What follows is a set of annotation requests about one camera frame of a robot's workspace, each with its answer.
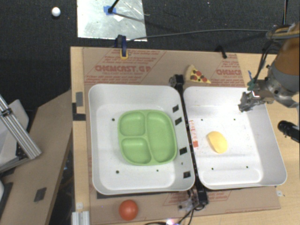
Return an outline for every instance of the metal plate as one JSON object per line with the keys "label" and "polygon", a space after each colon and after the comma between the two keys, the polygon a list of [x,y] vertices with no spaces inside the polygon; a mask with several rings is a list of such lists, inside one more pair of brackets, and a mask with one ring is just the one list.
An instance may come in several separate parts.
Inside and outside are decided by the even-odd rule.
{"label": "metal plate", "polygon": [[126,36],[127,40],[145,37],[142,0],[120,0],[116,12],[107,15],[104,7],[111,6],[114,1],[77,0],[78,37],[115,39],[119,34]]}

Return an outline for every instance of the red ball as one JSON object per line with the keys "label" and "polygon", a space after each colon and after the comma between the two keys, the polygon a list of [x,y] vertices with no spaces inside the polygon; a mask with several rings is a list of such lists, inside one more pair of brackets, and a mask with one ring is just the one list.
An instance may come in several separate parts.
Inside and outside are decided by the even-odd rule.
{"label": "red ball", "polygon": [[119,207],[119,214],[122,219],[130,221],[136,217],[138,213],[138,207],[132,200],[125,200]]}

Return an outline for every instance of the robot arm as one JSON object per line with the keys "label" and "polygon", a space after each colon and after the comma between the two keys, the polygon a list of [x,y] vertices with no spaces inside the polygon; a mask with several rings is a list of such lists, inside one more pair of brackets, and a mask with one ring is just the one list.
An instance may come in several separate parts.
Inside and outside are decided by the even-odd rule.
{"label": "robot arm", "polygon": [[[299,93],[299,27],[300,24],[277,28],[267,33],[270,42],[265,47],[257,75],[248,83],[249,93],[243,93],[239,109],[241,112],[251,110],[255,105],[271,104],[276,100],[289,108],[297,108],[299,114],[299,102],[292,97]],[[260,70],[264,66],[264,60],[270,51],[272,43],[284,40],[277,57],[271,66],[267,66],[268,75],[264,80],[258,80]],[[294,125],[287,121],[281,121],[278,129],[285,135],[299,142],[299,123]]]}

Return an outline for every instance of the toy pizza slice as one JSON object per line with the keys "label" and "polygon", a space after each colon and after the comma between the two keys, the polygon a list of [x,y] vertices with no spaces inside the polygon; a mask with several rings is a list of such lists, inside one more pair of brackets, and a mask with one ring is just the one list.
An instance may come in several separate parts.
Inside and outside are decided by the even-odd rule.
{"label": "toy pizza slice", "polygon": [[199,70],[197,70],[194,65],[189,65],[185,75],[186,81],[192,81],[196,83],[211,83],[205,75],[202,74]]}

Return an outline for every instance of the wooden table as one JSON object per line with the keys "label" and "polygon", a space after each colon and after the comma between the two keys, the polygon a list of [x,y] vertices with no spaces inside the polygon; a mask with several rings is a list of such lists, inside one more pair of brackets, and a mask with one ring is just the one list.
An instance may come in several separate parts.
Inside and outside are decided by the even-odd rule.
{"label": "wooden table", "polygon": [[[248,81],[248,70],[257,71],[260,54],[237,54],[240,69],[242,71],[245,82]],[[269,55],[267,64],[271,64],[275,55]],[[72,66],[72,102],[76,104],[78,91],[84,91],[83,84],[83,48],[71,48],[71,66]],[[261,72],[262,78],[266,76],[267,69]],[[85,114],[85,101],[83,98],[82,104],[75,107],[75,113]],[[278,186],[277,190],[281,191],[280,199],[281,209],[244,212],[235,214],[223,214],[213,216],[194,217],[191,224],[210,224],[210,225],[246,225],[246,224],[299,224],[300,220],[300,173],[299,173],[299,144],[292,141],[290,138],[285,138],[277,129],[277,124],[281,120],[298,123],[298,115],[295,109],[288,109],[275,102],[272,105],[267,105],[270,120],[274,128],[275,136],[287,170],[287,181],[285,184]],[[75,202],[76,211],[90,210],[89,197],[89,173],[88,173],[88,157],[86,146],[86,122],[84,120],[73,121],[73,136],[74,136],[74,169],[75,169]],[[131,222],[133,225],[143,225],[142,222]]]}

